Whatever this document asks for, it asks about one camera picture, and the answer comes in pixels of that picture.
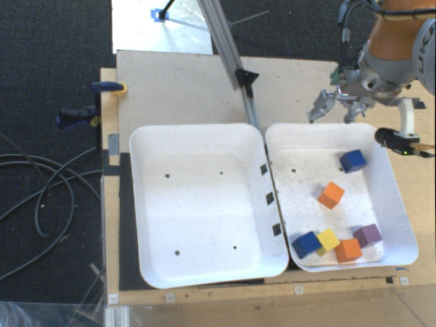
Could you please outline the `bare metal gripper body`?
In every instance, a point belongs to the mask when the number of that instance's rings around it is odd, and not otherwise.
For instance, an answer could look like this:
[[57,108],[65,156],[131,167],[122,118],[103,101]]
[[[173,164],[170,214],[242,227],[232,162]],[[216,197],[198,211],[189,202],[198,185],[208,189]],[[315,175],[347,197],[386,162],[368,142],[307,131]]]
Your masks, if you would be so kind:
[[344,69],[337,84],[337,99],[343,102],[361,104],[381,103],[385,106],[398,106],[401,86],[392,84],[372,70]]

